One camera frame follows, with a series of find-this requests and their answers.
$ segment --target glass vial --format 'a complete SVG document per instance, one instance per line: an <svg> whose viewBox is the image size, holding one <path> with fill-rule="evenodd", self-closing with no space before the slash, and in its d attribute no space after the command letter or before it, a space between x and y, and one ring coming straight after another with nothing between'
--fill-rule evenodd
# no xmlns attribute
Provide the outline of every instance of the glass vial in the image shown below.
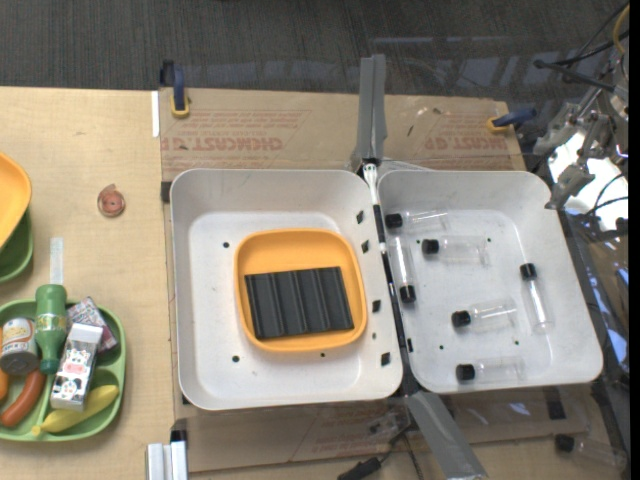
<svg viewBox="0 0 640 480"><path fill-rule="evenodd" d="M405 244L401 236L395 236L389 244L389 256L391 260L391 272L396 290L402 302L410 304L416 300L413 275L413 260L411 250Z"/></svg>
<svg viewBox="0 0 640 480"><path fill-rule="evenodd" d="M467 309L452 313L451 323L460 331L498 331L505 327L515 327L516 316L513 299L496 299L472 304Z"/></svg>
<svg viewBox="0 0 640 480"><path fill-rule="evenodd" d="M521 265L520 275L524 282L524 303L531 327L534 332L545 333L553 327L553 318L535 265L533 263Z"/></svg>
<svg viewBox="0 0 640 480"><path fill-rule="evenodd" d="M482 236L443 236L425 238L422 253L427 259L451 263L480 263L487 265L487 241Z"/></svg>
<svg viewBox="0 0 640 480"><path fill-rule="evenodd" d="M556 450L572 457L585 458L606 464L617 471L627 467L627 454L609 444L594 441L583 436L558 434L555 436Z"/></svg>
<svg viewBox="0 0 640 480"><path fill-rule="evenodd" d="M407 232L412 231L442 231L449 227L449 219L445 210L401 211L389 213L384 217L387 229L404 227Z"/></svg>
<svg viewBox="0 0 640 480"><path fill-rule="evenodd" d="M479 359L456 366L456 377L461 384L496 384L513 382L525 377L521 357L494 357Z"/></svg>

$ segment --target green plate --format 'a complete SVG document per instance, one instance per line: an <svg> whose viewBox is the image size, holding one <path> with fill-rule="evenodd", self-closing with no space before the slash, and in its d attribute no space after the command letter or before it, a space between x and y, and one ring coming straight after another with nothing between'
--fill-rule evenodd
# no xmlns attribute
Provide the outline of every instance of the green plate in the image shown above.
<svg viewBox="0 0 640 480"><path fill-rule="evenodd" d="M76 304L76 302L69 302L67 306L71 307L74 304ZM109 325L111 331L118 340L119 345L109 352L98 355L96 369L93 374L93 379L91 380L91 388L115 384L118 386L120 391L116 399L111 403L111 405L109 405L109 407L67 430L56 434L42 432L42 434L36 437L31 433L31 428L34 425L41 424L47 414L51 411L51 408L49 407L49 394L51 393L54 375L49 375L45 389L42 395L40 395L40 399L36 406L17 426L7 428L0 425L0 439L34 442L60 442L84 439L103 430L116 417L116 414L118 414L118 411L120 410L120 403L124 392L126 363L125 334L120 320L113 313L102 306L98 306L98 308L107 322L107 325ZM0 307L0 325L4 325L8 320L17 317L34 319L35 313L35 299L10 302ZM5 397L4 401L0 402L0 413L11 405L13 400L15 400L15 398L20 394L20 391L22 391L23 385L24 377L11 377L9 393Z"/></svg>
<svg viewBox="0 0 640 480"><path fill-rule="evenodd" d="M29 210L0 251L0 284L18 277L29 265L33 257L33 234Z"/></svg>

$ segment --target yellow clamp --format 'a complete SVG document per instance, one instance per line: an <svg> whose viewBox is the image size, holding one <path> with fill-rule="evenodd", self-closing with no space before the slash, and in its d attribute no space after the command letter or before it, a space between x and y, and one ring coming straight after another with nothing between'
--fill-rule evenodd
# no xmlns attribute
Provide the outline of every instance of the yellow clamp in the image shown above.
<svg viewBox="0 0 640 480"><path fill-rule="evenodd" d="M187 98L186 95L184 97L184 110L178 110L176 108L176 101L173 98L173 94L169 97L169 101L171 102L171 115L173 115L173 117L182 119L189 115L189 98Z"/></svg>
<svg viewBox="0 0 640 480"><path fill-rule="evenodd" d="M487 128L489 129L489 131L491 133L505 133L508 129L510 125L507 126L494 126L493 125L493 121L495 120L495 117L490 117L489 119L487 119Z"/></svg>

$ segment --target toy banana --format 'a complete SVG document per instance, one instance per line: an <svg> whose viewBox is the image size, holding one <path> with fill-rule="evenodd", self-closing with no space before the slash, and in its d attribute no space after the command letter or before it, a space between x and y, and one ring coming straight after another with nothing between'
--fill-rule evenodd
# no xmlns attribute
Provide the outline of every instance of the toy banana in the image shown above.
<svg viewBox="0 0 640 480"><path fill-rule="evenodd" d="M73 427L108 407L116 399L118 393L120 393L120 389L115 385L94 388L87 395L84 411L78 412L70 409L52 411L40 425L31 429L31 433L37 436L41 432L56 433Z"/></svg>

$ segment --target orange tray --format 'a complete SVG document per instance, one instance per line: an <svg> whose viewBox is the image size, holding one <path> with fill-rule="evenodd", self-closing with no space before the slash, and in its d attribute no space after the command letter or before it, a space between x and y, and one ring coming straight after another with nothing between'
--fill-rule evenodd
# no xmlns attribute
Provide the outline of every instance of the orange tray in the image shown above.
<svg viewBox="0 0 640 480"><path fill-rule="evenodd" d="M31 202L31 181L11 158L0 153L0 251Z"/></svg>
<svg viewBox="0 0 640 480"><path fill-rule="evenodd" d="M245 276L327 267L340 267L353 328L298 336L256 338ZM236 303L247 337L264 350L307 352L352 343L367 324L366 300L358 260L349 243L325 229L278 229L247 236L236 249L234 261Z"/></svg>

